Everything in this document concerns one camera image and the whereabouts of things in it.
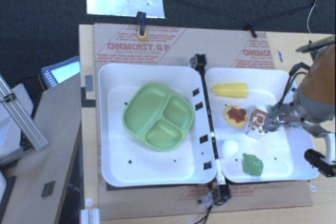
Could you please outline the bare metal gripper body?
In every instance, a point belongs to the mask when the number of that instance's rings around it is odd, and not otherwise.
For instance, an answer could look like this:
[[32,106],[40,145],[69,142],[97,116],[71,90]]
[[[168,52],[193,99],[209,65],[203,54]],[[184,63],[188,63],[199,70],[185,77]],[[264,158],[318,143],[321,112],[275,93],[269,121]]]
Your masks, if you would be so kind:
[[285,127],[301,127],[314,137],[325,137],[330,133],[321,126],[329,120],[330,106],[319,103],[307,106],[294,102],[282,104],[276,115],[276,123]]

